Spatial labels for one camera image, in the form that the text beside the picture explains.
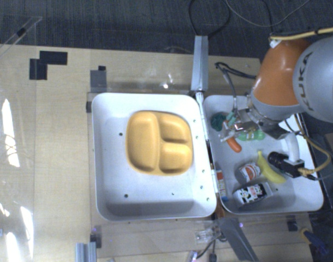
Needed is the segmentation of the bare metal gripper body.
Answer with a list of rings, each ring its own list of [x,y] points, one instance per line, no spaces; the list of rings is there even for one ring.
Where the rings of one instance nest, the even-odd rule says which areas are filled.
[[[249,109],[233,111],[228,126],[236,132],[254,132],[259,129],[258,123],[250,118]]]

